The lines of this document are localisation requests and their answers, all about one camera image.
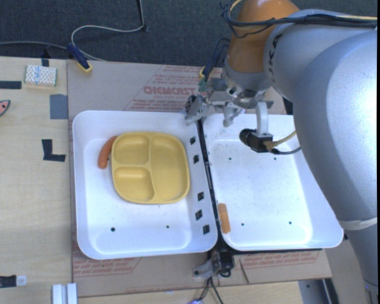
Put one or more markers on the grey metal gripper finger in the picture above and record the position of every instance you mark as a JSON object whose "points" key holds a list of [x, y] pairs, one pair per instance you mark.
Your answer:
{"points": [[196, 111], [230, 116]]}

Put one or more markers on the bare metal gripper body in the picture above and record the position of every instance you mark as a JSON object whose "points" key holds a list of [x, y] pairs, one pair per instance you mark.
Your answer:
{"points": [[237, 98]]}

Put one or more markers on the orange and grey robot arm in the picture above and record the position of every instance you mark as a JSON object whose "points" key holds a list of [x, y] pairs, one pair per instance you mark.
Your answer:
{"points": [[329, 84]]}

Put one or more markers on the yellow divided plate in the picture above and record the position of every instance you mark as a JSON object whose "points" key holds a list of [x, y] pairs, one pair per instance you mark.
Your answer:
{"points": [[150, 168]]}

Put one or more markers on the brown cardboard board, red print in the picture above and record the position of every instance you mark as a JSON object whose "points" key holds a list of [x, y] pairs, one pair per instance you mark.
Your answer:
{"points": [[114, 87]]}

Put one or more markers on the white plastic tray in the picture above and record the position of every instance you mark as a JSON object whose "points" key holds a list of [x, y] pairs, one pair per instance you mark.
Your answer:
{"points": [[266, 195], [139, 230]]}

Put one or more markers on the orange flat biscuit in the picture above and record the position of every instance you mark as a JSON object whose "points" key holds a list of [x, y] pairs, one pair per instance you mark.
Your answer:
{"points": [[224, 218]]}

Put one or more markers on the orange sausage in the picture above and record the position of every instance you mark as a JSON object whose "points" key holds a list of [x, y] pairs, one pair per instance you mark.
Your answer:
{"points": [[104, 155]]}

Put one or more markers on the black cylinder on white bracket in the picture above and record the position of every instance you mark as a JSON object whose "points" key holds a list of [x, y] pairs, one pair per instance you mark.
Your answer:
{"points": [[256, 138]]}

